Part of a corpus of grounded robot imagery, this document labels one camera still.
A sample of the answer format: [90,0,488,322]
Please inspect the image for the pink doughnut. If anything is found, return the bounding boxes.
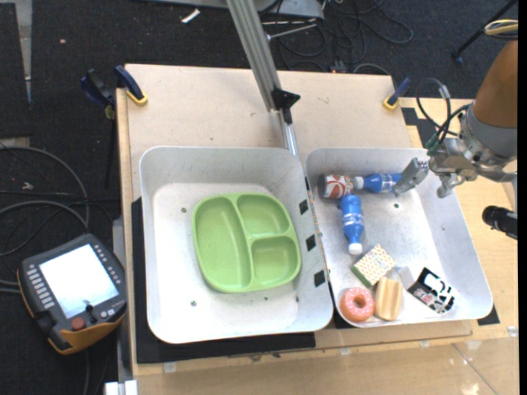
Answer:
[338,286,376,323]

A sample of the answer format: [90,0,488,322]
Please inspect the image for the tan bread bun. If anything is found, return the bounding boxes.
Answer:
[373,275,405,322]

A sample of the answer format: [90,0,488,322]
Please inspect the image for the white plastic tray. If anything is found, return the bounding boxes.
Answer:
[304,146,495,329]
[138,145,335,346]

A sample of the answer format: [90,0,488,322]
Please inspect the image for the red and white can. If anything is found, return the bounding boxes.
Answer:
[316,173,356,200]

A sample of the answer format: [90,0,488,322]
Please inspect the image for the green divided plate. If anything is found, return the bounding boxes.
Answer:
[190,192,303,295]

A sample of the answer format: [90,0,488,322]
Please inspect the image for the black cylinder on white bracket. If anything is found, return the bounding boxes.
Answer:
[481,171,519,241]

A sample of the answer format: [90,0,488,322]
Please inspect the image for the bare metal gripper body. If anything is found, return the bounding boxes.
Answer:
[427,136,519,184]

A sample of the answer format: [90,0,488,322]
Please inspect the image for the blue plastic bottle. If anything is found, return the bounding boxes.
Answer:
[352,172,404,195]
[338,193,366,257]

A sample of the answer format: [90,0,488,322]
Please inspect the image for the pale wood board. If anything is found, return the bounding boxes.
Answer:
[123,63,473,350]

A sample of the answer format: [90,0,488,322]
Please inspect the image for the yellow patterned carton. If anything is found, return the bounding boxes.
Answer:
[350,243,399,289]

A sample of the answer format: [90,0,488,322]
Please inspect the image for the black and white carton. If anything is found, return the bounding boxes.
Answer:
[398,266,456,316]

